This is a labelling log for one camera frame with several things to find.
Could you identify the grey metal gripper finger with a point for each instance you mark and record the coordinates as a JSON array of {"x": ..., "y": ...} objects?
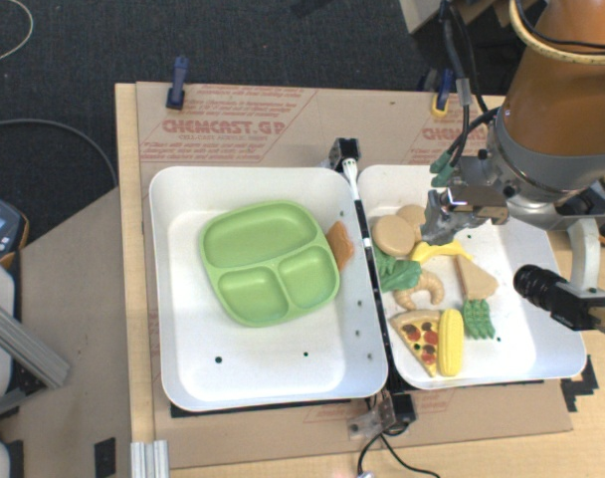
[
  {"x": 452, "y": 228},
  {"x": 436, "y": 212}
]

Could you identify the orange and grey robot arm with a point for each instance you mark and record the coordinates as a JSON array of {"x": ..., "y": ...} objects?
[{"x": 556, "y": 97}]

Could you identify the brown cardboard board red print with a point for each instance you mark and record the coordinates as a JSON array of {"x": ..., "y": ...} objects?
[{"x": 292, "y": 127}]

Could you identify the yellow banana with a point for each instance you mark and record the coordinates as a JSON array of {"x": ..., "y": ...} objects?
[{"x": 439, "y": 253}]

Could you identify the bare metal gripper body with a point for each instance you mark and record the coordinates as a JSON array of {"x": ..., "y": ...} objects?
[{"x": 486, "y": 202}]

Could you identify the tan round biscuit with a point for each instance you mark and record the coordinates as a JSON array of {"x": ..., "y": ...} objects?
[
  {"x": 413, "y": 214},
  {"x": 393, "y": 236}
]

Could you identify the yellow corn cob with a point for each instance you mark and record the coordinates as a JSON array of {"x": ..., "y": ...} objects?
[{"x": 451, "y": 341}]

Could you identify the green pea pods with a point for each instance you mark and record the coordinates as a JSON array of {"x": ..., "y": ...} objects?
[{"x": 478, "y": 319}]

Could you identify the pizza slice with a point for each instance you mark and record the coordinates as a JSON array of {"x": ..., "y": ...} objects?
[{"x": 417, "y": 336}]

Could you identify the orange-brown toast slice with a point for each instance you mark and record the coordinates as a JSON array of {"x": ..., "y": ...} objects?
[{"x": 342, "y": 247}]

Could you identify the green lettuce leaf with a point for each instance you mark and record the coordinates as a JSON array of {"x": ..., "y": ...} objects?
[{"x": 399, "y": 274}]

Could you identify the thin black and white rod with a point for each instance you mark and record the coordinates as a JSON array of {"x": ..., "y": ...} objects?
[{"x": 368, "y": 247}]

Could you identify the black cylinder on white bracket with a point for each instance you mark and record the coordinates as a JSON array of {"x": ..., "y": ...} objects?
[{"x": 541, "y": 287}]

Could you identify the green divided plate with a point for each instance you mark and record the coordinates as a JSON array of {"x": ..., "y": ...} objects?
[{"x": 258, "y": 237}]

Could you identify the tan croissant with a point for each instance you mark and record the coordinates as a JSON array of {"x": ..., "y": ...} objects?
[{"x": 422, "y": 292}]

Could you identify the white plastic tray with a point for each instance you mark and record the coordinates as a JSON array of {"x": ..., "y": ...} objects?
[
  {"x": 521, "y": 326},
  {"x": 262, "y": 366}
]

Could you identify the tan triangular sandwich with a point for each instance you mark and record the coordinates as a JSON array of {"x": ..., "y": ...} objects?
[{"x": 476, "y": 279}]

